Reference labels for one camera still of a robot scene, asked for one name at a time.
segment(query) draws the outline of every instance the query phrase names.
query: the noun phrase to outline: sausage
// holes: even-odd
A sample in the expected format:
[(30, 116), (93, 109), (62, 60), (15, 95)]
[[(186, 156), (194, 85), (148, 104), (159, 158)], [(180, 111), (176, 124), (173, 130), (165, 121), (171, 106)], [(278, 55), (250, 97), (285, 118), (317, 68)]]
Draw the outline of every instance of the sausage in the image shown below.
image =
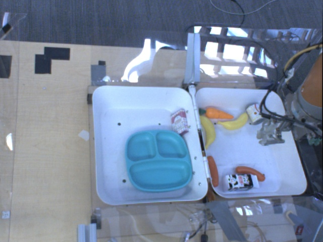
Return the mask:
[(251, 168), (251, 167), (239, 166), (239, 167), (236, 167), (236, 172), (238, 174), (256, 175), (259, 181), (264, 181), (265, 180), (264, 174), (261, 174), (258, 170), (255, 170), (254, 168)]
[(214, 161), (212, 156), (208, 156), (207, 161), (208, 161), (208, 167), (210, 169), (212, 185), (214, 188), (216, 188), (219, 185), (218, 168), (217, 168), (216, 162)]

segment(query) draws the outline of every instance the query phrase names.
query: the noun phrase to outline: white can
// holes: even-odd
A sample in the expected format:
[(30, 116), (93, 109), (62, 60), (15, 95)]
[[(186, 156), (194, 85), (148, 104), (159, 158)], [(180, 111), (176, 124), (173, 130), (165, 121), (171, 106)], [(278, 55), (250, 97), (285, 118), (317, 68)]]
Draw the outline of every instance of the white can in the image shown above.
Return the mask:
[(260, 115), (259, 104), (255, 103), (248, 106), (246, 111), (253, 125), (257, 125), (263, 121), (263, 118)]

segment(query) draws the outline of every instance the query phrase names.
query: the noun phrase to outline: white tray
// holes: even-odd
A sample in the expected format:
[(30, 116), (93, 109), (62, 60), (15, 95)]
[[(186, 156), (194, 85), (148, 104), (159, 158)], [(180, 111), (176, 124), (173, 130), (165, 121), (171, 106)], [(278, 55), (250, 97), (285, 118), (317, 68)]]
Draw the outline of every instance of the white tray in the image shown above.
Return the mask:
[[(215, 106), (238, 117), (247, 106), (261, 102), (266, 90), (202, 88), (196, 93), (198, 107)], [(270, 93), (266, 106), (273, 112), (285, 115), (280, 97)], [(307, 186), (304, 170), (291, 132), (282, 132), (285, 143), (262, 146), (256, 138), (261, 124), (249, 122), (241, 129), (229, 131), (215, 125), (216, 140), (206, 150), (213, 156), (219, 171), (219, 186), (214, 190), (225, 198), (250, 198), (290, 196), (302, 194)], [(228, 192), (223, 186), (223, 177), (234, 174), (237, 166), (249, 166), (265, 174), (265, 181), (258, 189), (244, 192)]]
[[(183, 138), (190, 153), (193, 177), (184, 188), (144, 192), (129, 181), (125, 160), (127, 139), (135, 132), (171, 130), (171, 114), (184, 108), (188, 125)], [(96, 189), (111, 205), (196, 201), (207, 191), (206, 174), (191, 96), (180, 88), (102, 86), (93, 94)]]

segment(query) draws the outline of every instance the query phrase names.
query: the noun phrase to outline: white wire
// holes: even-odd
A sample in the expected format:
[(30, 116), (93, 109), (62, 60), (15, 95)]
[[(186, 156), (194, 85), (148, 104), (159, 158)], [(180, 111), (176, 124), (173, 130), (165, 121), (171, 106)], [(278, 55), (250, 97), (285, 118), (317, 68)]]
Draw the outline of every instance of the white wire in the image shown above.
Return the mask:
[(216, 9), (220, 10), (221, 12), (224, 12), (224, 13), (227, 13), (227, 14), (232, 14), (232, 15), (249, 15), (249, 14), (253, 14), (255, 12), (258, 12), (259, 10), (261, 10), (262, 8), (264, 8), (265, 6), (271, 4), (272, 2), (275, 2), (277, 0), (271, 0), (269, 2), (267, 2), (266, 4), (264, 4), (263, 6), (259, 7), (258, 9), (252, 11), (252, 12), (249, 12), (249, 13), (232, 13), (232, 12), (228, 12), (228, 11), (225, 11), (219, 7), (217, 7), (215, 4), (213, 4), (212, 0), (210, 0), (210, 3), (213, 5), (213, 7), (215, 7)]

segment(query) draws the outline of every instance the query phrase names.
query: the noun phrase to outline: yellow cable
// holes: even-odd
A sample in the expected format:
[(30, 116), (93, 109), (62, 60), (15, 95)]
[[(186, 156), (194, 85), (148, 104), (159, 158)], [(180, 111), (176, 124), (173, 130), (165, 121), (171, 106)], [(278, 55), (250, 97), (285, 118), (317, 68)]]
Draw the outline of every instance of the yellow cable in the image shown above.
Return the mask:
[(319, 47), (322, 47), (322, 44), (314, 45), (314, 46), (310, 46), (310, 47), (308, 47), (308, 48), (306, 48), (306, 49), (304, 49), (304, 50), (301, 50), (301, 51), (299, 51), (298, 53), (294, 54), (294, 55), (293, 55), (293, 56), (292, 56), (292, 57), (287, 61), (287, 63), (285, 64), (284, 72), (287, 70), (288, 66), (291, 64), (291, 62), (292, 62), (295, 58), (297, 58), (297, 57), (299, 57), (300, 55), (302, 55), (302, 54), (304, 54), (304, 53), (306, 53), (306, 52), (309, 52), (309, 51), (311, 51), (311, 50), (313, 50), (313, 49), (319, 48)]

